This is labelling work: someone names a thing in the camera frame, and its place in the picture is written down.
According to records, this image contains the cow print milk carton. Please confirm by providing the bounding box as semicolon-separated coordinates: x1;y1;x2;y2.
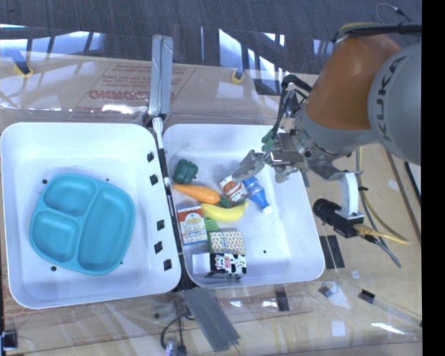
191;251;248;280

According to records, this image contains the white plastic tray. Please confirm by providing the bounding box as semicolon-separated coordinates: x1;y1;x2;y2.
162;123;326;289
0;121;182;310

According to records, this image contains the yellow patterned carton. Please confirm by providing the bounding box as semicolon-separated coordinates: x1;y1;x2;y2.
207;229;247;256

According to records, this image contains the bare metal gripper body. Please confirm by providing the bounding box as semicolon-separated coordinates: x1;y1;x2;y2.
266;131;322;174

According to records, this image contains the red and white can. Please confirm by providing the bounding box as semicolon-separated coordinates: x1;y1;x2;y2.
218;175;250;205

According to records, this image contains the blue divided plate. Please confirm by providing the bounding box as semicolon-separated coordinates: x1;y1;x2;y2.
28;172;136;277

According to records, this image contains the orange carrot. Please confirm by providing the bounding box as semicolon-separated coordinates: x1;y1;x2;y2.
172;182;234;209

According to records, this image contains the black cylinder on white bracket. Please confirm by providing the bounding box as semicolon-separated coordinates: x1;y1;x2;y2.
312;171;366;239

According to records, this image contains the brown cardboard board red print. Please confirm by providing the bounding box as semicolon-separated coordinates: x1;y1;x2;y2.
0;55;322;328

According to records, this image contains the green bell pepper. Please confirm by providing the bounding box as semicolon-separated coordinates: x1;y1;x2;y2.
172;159;200;185

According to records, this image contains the orange and white carton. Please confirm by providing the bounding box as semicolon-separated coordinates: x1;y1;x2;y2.
177;205;209;246

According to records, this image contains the blue and white bottle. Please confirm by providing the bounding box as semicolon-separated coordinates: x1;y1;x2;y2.
241;176;275;216

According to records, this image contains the yellow banana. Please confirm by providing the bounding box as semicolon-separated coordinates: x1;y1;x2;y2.
200;200;251;223

